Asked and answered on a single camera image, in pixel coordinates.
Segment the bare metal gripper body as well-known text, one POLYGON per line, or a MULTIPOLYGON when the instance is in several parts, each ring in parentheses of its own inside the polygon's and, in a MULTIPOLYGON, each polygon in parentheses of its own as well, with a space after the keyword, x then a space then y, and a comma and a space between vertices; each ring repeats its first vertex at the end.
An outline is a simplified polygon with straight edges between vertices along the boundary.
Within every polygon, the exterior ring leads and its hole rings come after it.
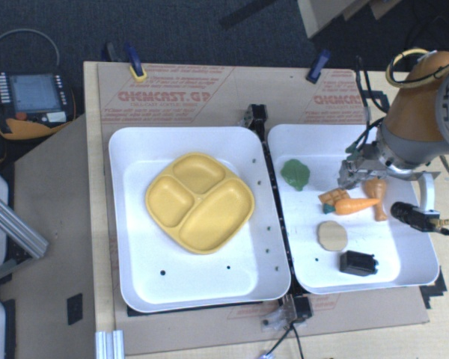
POLYGON ((341 163, 342 178, 397 177, 410 178, 415 166, 411 165, 386 145, 371 143, 346 150, 341 163))

